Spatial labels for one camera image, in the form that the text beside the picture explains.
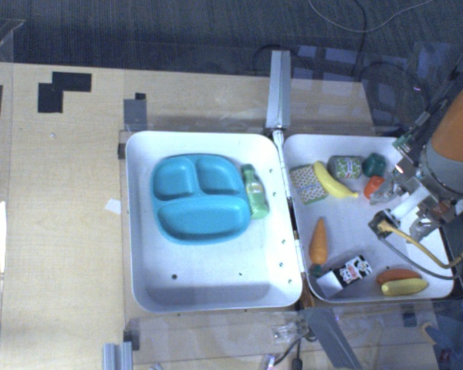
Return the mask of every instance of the wooden surface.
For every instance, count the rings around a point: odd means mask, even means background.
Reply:
[[[92,73],[92,91],[65,92],[63,114],[40,114],[38,83],[50,83],[52,71]],[[338,96],[321,92],[321,103],[313,90],[323,86],[334,86],[330,92]],[[367,130],[370,116],[360,89],[295,82],[292,101],[316,125]],[[150,128],[203,130],[208,124],[240,130],[243,119],[261,126],[268,80],[14,65],[1,370],[101,368],[103,344],[121,343],[122,226],[120,215],[105,206],[120,199],[117,144],[123,99],[134,98],[135,92],[147,94]],[[338,116],[335,121],[333,106],[342,100],[345,120]],[[318,343],[305,349],[304,368],[331,368]],[[401,352],[409,353],[408,363],[418,352],[419,368],[435,368],[430,345],[358,349],[370,368],[400,360]],[[162,365],[165,370],[256,370],[261,360],[255,355]]]

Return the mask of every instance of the white cable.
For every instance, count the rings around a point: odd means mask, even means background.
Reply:
[[[410,7],[407,7],[405,9],[402,9],[401,11],[398,11],[396,12],[395,14],[393,14],[392,16],[390,16],[388,19],[386,19],[384,22],[382,22],[380,25],[376,26],[376,27],[373,27],[373,28],[370,28],[370,29],[367,29],[367,30],[359,30],[359,29],[352,29],[352,28],[348,28],[348,27],[345,27],[343,25],[340,25],[339,23],[336,23],[334,21],[332,21],[331,19],[327,18],[326,16],[324,16],[323,14],[321,14],[319,11],[316,10],[316,8],[314,7],[314,4],[312,3],[311,0],[308,0],[309,1],[309,5],[310,5],[310,8],[318,15],[320,16],[322,19],[324,19],[326,22],[330,23],[331,25],[335,25],[336,27],[340,28],[340,29],[343,29],[343,30],[347,30],[348,32],[353,32],[353,33],[370,33],[370,32],[375,32],[376,30],[379,30],[380,28],[382,28],[383,26],[387,25],[389,22],[391,22],[393,19],[395,19],[397,16],[403,14],[404,12],[407,12],[407,11],[410,11],[412,9],[415,9],[415,8],[419,8],[423,5],[426,5],[426,4],[429,4],[435,0],[427,0],[425,2],[422,2],[422,3],[419,3],[419,4],[416,4],[416,5],[412,5]]]

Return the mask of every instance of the green can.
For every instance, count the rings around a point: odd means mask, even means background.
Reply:
[[[327,164],[328,171],[338,179],[360,177],[362,158],[359,156],[332,156]]]

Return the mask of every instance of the blue plate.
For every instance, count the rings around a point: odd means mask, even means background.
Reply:
[[[161,233],[181,244],[230,240],[250,223],[242,177],[223,156],[192,154],[159,162],[150,182]]]

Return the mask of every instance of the yellow banana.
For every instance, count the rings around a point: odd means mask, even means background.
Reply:
[[[352,192],[342,183],[336,181],[321,162],[317,161],[314,163],[314,173],[316,173],[317,179],[326,190],[326,192],[333,195],[334,197],[358,197],[357,192]]]
[[[401,296],[402,294],[414,294],[423,291],[428,285],[429,283],[421,278],[407,278],[385,282],[380,289],[385,296]]]

